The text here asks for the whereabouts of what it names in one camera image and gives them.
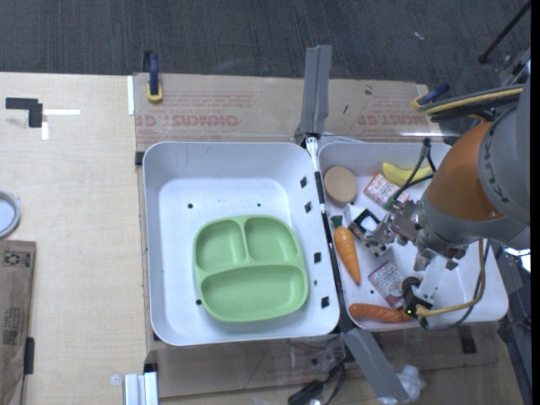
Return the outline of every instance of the yellow cable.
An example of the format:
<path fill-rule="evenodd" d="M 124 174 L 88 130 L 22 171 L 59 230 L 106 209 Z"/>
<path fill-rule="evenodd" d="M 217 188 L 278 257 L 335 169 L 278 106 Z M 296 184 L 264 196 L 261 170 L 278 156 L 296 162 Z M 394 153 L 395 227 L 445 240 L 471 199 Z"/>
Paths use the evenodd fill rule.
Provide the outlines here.
<path fill-rule="evenodd" d="M 470 105 L 470 104 L 474 104 L 478 102 L 483 102 L 485 100 L 501 99 L 508 96 L 519 95 L 522 91 L 523 91 L 523 87 L 519 87 L 517 89 L 508 89 L 508 90 L 495 92 L 495 93 L 481 94 L 480 96 L 474 96 L 474 97 L 466 98 L 462 100 L 455 100 L 453 102 L 450 102 L 444 105 L 434 106 L 432 108 L 428 108 L 427 110 L 423 110 L 423 111 L 419 110 L 419 111 L 422 112 L 423 114 L 436 114 L 437 112 L 447 111 L 453 108 L 457 108 L 459 106 Z"/>
<path fill-rule="evenodd" d="M 485 272 L 485 266 L 483 263 L 483 240 L 482 239 L 478 241 L 478 256 L 480 259 L 480 289 L 478 291 L 478 295 L 476 296 L 476 298 L 467 303 L 462 303 L 460 305 L 454 305 L 454 306 L 448 306 L 442 309 L 435 309 L 435 310 L 429 310 L 429 309 L 426 309 L 422 305 L 416 305 L 417 318 L 425 318 L 427 316 L 440 315 L 440 314 L 445 314 L 447 312 L 452 312 L 452 311 L 459 311 L 460 309 L 465 309 L 467 307 L 476 305 L 480 301 L 480 299 L 482 299 L 483 290 L 485 288 L 485 282 L 486 282 L 486 272 Z"/>

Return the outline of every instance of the toy carrot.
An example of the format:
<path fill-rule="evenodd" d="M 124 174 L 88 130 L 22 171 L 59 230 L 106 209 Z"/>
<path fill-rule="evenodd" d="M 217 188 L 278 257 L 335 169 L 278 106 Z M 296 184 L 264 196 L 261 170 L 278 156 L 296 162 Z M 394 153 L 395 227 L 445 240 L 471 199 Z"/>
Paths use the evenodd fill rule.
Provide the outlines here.
<path fill-rule="evenodd" d="M 348 313 L 353 318 L 371 318 L 382 322 L 404 322 L 413 319 L 404 310 L 395 310 L 369 303 L 353 303 L 348 307 Z"/>
<path fill-rule="evenodd" d="M 333 216 L 332 222 L 336 225 L 334 232 L 334 245 L 341 261 L 347 268 L 347 271 L 353 278 L 354 282 L 360 283 L 360 266 L 358 263 L 358 255 L 356 246 L 354 245 L 354 234 L 349 228 L 341 225 L 342 217 Z"/>

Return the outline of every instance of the brown round object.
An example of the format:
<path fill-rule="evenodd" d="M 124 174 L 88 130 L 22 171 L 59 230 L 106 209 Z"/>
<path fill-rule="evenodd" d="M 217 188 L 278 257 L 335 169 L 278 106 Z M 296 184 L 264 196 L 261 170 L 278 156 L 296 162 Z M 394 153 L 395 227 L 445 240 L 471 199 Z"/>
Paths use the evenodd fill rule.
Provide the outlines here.
<path fill-rule="evenodd" d="M 344 166 L 333 166 L 328 169 L 324 175 L 324 188 L 328 196 L 340 203 L 350 203 L 358 193 L 354 174 Z"/>

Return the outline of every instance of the wooden table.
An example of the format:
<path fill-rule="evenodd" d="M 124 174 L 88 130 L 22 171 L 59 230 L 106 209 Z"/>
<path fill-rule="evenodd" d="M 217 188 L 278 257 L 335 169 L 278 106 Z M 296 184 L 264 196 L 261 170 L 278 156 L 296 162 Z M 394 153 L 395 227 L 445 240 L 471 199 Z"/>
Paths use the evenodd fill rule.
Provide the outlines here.
<path fill-rule="evenodd" d="M 0 108 L 0 188 L 21 207 L 21 222 L 9 239 L 37 244 L 30 314 L 35 362 L 24 382 L 25 405 L 121 404 L 118 379 L 143 370 L 138 172 L 127 80 L 0 73 L 3 101 L 26 97 L 38 99 L 45 110 L 80 110 L 78 116 L 48 116 L 43 140 L 41 129 L 28 127 L 27 111 Z M 418 403 L 522 402 L 506 347 L 492 327 L 494 361 L 422 372 L 427 386 Z M 297 390 L 163 402 L 282 404 Z M 380 402 L 360 378 L 346 382 L 332 403 Z"/>

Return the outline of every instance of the brown paper bag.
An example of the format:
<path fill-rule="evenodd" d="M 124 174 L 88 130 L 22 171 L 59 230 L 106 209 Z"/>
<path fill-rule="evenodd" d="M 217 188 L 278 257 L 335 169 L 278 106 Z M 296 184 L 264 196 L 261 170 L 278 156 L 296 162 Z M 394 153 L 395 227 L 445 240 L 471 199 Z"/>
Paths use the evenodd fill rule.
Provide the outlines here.
<path fill-rule="evenodd" d="M 35 242 L 0 240 L 0 405 L 22 401 Z"/>

